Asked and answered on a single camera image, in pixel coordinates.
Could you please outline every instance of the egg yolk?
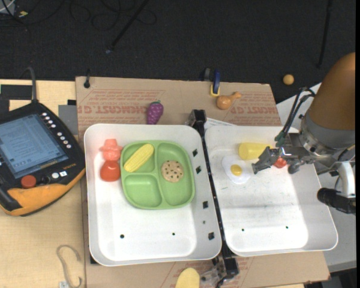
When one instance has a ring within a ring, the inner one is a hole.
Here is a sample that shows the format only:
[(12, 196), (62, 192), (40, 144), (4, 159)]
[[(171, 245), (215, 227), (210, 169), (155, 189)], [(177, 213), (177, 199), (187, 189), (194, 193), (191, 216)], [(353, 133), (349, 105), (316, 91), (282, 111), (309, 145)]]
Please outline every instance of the egg yolk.
[(240, 176), (242, 173), (242, 169), (239, 165), (234, 164), (230, 167), (230, 171), (232, 174), (234, 174), (235, 176)]

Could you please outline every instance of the red button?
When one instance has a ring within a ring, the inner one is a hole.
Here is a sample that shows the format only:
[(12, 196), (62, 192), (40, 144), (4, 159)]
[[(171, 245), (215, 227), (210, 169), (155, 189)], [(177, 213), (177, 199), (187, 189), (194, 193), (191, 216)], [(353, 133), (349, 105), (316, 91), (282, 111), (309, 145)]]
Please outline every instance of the red button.
[(24, 189), (30, 189), (36, 186), (36, 178), (33, 175), (25, 175), (20, 183)]

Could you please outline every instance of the divided green plate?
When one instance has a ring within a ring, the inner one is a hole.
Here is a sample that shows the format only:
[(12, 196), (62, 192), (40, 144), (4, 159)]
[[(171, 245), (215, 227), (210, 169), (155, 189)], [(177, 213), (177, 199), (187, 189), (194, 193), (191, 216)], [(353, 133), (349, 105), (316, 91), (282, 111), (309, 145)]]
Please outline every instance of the divided green plate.
[[(152, 144), (154, 154), (138, 170), (128, 173), (124, 163), (144, 144)], [(181, 163), (184, 176), (178, 182), (166, 181), (161, 166), (168, 160)], [(123, 147), (120, 157), (121, 183), (127, 200), (142, 209), (173, 209), (190, 203), (195, 194), (191, 161), (185, 149), (175, 142), (147, 140)]]

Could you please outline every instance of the yellow corn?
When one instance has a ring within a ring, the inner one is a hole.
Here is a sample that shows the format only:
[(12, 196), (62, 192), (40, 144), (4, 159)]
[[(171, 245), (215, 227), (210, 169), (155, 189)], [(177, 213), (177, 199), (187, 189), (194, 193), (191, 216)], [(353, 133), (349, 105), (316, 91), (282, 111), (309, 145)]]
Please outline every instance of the yellow corn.
[(144, 144), (125, 162), (124, 169), (131, 173), (138, 170), (144, 163), (154, 154), (154, 147), (152, 144)]

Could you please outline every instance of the purple eggplant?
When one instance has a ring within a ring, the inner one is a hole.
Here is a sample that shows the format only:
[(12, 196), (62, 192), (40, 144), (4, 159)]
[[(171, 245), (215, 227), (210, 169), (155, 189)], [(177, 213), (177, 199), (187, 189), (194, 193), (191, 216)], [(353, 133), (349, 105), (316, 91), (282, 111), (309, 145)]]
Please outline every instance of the purple eggplant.
[(164, 106), (160, 103), (160, 100), (151, 103), (146, 111), (146, 123), (148, 125), (156, 125), (161, 116), (164, 113)]

